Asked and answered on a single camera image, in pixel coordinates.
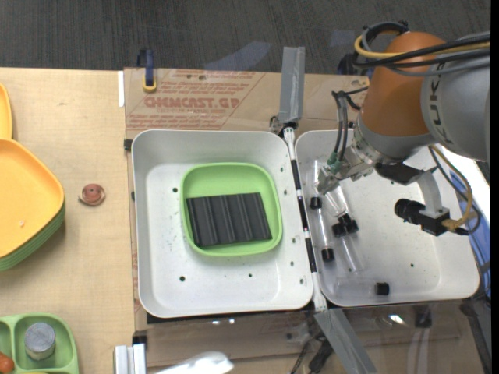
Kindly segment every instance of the black connector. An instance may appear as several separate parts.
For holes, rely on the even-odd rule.
[[[354,221],[348,213],[338,218],[339,222],[343,224],[347,233],[352,234],[359,230],[357,222]]]
[[[374,287],[376,295],[388,295],[390,294],[390,284],[389,283],[376,283]]]
[[[310,198],[310,209],[317,210],[322,208],[322,199],[318,196],[313,196]]]
[[[136,334],[132,336],[132,345],[144,344],[147,350],[147,335]]]
[[[404,221],[408,221],[411,224],[418,224],[423,231],[432,235],[438,236],[445,233],[448,229],[442,222],[450,218],[450,213],[442,212],[441,216],[433,218],[420,213],[421,210],[425,209],[426,207],[422,203],[405,198],[399,199],[395,204],[395,214],[404,219]]]
[[[333,234],[336,238],[345,237],[346,229],[341,223],[333,224]]]
[[[456,228],[455,233],[457,235],[469,235],[469,230],[466,230],[465,228]]]
[[[126,151],[130,151],[132,149],[132,143],[133,143],[132,139],[124,139],[123,140],[123,148]]]
[[[324,262],[332,262],[334,260],[334,251],[332,248],[324,248],[320,251],[320,254]]]

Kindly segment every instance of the wooden table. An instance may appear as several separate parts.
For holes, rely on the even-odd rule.
[[[65,223],[55,235],[22,263],[0,272],[0,316],[49,312],[63,318],[76,339],[83,374],[112,372],[114,347],[131,345],[136,330],[126,120],[118,76],[114,71],[0,68],[14,138],[54,172],[66,197]],[[275,86],[271,90],[278,94]],[[100,206],[78,200],[89,183],[105,189]],[[430,349],[429,360],[435,367],[444,359],[438,365],[452,367],[448,372],[479,372],[469,324],[449,306],[454,321],[444,333],[450,335]],[[410,366],[409,344],[386,348],[378,342],[370,350],[385,372],[401,372]],[[444,356],[450,356],[450,365]],[[233,372],[287,372],[295,360],[296,355],[244,360]],[[332,369],[344,372],[336,357],[324,371]]]

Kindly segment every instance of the green tray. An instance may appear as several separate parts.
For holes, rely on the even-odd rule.
[[[272,177],[260,166],[246,163],[222,162],[201,164],[190,168],[180,185],[182,222],[187,241],[206,256],[247,256],[273,249],[282,238],[282,218],[278,194]],[[187,209],[187,199],[259,192],[272,238],[228,245],[200,248],[194,242]]]
[[[24,349],[24,333],[29,326],[38,322],[54,328],[55,350],[51,357],[35,361]],[[76,344],[71,330],[64,321],[52,314],[29,313],[0,317],[0,351],[14,361],[16,367],[12,374],[79,374]]]

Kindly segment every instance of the orange object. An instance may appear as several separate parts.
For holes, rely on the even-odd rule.
[[[424,32],[406,32],[397,36],[386,52],[415,51],[444,43],[439,37]],[[410,58],[402,62],[421,62],[432,55]],[[404,69],[425,72],[428,65]],[[423,77],[404,76],[387,68],[376,68],[370,81],[363,108],[364,125],[384,136],[421,136],[429,133],[421,112]]]
[[[0,372],[7,374],[14,371],[14,361],[7,355],[0,352]]]

